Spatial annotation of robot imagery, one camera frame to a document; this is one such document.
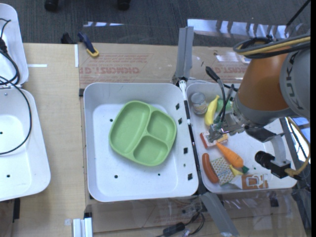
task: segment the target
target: yellow cable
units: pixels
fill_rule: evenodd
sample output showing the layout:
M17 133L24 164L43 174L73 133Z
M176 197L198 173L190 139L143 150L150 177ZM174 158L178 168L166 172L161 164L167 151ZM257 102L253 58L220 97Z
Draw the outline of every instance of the yellow cable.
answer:
M308 154L308 157L306 158L305 162L302 164L302 166L297 169L297 170L294 170L292 168L287 168L285 170L286 174L288 174L290 177L293 177L294 175L299 175L303 170L304 168L307 166L310 158L311 158L311 144L309 143L309 141L306 139L306 137L304 136L304 134L302 133L301 129L298 127L298 125L293 121L293 119L291 118L287 118L288 122L293 125L297 131L300 133L300 135L303 137L303 139L305 140L305 142L307 143L308 145L308 149L309 149L309 154Z
M275 45L271 45L271 46L267 46L267 47L262 47L262 48L259 48L259 49L256 49L256 50L251 50L251 51L246 51L246 52L239 52L239 51L237 51L237 53L240 54L240 55L250 55L250 54L263 53L263 52L275 50L277 48L281 48L281 47L284 47L284 46L295 45L295 44L308 42L308 41L311 41L311 36L300 38L300 39L295 39L295 40L291 40L291 41L287 41L287 42L283 42L283 43L279 43L279 44L275 44Z

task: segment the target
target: gray carpet floor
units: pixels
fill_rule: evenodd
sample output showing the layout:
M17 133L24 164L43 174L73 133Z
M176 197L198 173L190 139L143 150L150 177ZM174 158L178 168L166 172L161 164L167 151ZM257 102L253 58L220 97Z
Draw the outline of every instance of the gray carpet floor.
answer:
M117 0L59 0L58 10L45 10L45 0L0 0L13 6L19 17L23 42L61 43L67 32L77 42L86 31L92 42L178 44L179 28L189 18L284 25L306 0L132 0L127 11ZM297 22L306 29L311 3ZM84 28L88 21L124 24L118 27ZM229 40L195 37L196 45L232 45Z

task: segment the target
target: green plate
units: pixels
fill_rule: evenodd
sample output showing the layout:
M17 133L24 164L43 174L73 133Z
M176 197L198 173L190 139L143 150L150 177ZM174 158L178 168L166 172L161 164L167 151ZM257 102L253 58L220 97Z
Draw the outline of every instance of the green plate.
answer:
M172 117L141 102L126 103L114 120L109 141L118 154L146 166L161 164L177 134Z

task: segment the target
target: chair wheel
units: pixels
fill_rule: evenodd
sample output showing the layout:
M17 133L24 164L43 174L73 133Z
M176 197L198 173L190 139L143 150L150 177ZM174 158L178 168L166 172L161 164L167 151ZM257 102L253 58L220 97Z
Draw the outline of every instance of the chair wheel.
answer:
M45 9L48 11L55 11L58 7L58 0L46 0Z
M129 8L130 0L118 0L118 9L127 10Z

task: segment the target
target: white tray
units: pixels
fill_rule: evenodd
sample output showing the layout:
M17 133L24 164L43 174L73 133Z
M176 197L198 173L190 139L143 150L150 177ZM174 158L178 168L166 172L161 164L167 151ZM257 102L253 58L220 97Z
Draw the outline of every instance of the white tray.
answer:
M96 200L173 198L196 192L197 169L178 87L169 83L93 83L85 89L83 99L88 189ZM167 159L158 166L135 163L109 145L113 120L124 104L132 100L151 104L176 121L175 142Z
M220 86L216 83L193 83L187 87L186 91L190 107L191 123L193 124L192 130L197 147L199 163L201 166L203 183L209 191L217 194L243 192L243 190L235 187L232 184L225 184L220 186L219 184L211 183L203 171L201 160L203 153L209 153L210 160L217 159L219 157L222 157L223 155L220 153L216 146L210 149L205 149L202 140L200 139L200 133L207 131L208 128L204 123L203 116L198 116L193 112L190 96L195 92L202 92L205 95L205 99L208 104L211 100L215 98L216 95L219 95L222 98L222 91L220 89ZM278 119L267 125L265 128L276 134L283 132L280 121ZM286 149L286 158L291 161L291 167L294 168L292 156L287 146L285 137L283 136L282 139ZM274 149L271 142L261 143L243 132L240 134L229 136L227 143L225 143L224 145L232 149L242 157L244 165L249 168L249 174L268 174L268 190L291 188L296 184L297 181L291 177L285 177L282 179L277 178L276 176L272 175L268 169L263 168L255 161L254 156L260 150L274 155Z
M9 55L19 68L20 84L23 84L29 73L17 13L10 5L0 3L0 18L11 20L6 25L2 38ZM0 29L4 23L5 21L0 21ZM12 78L15 71L2 55L0 65L0 76ZM39 193L50 182L48 159L35 101L29 92L22 92L30 103L32 130L29 139L19 149L0 155L0 201ZM22 94L14 87L0 87L0 153L18 146L26 138L29 126L29 109Z

